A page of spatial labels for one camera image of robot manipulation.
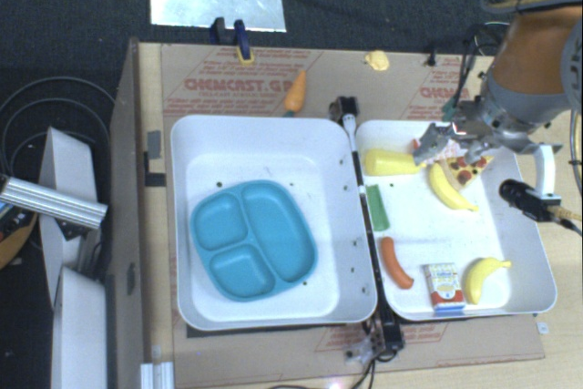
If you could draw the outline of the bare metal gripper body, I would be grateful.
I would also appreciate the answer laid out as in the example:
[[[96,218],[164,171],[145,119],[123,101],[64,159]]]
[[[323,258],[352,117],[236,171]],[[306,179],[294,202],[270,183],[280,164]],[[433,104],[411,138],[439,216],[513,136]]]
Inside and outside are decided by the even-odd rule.
[[[452,123],[464,142],[480,139],[490,148],[529,154],[537,147],[530,135],[545,124],[545,113],[530,104],[526,99],[459,100],[452,108]]]

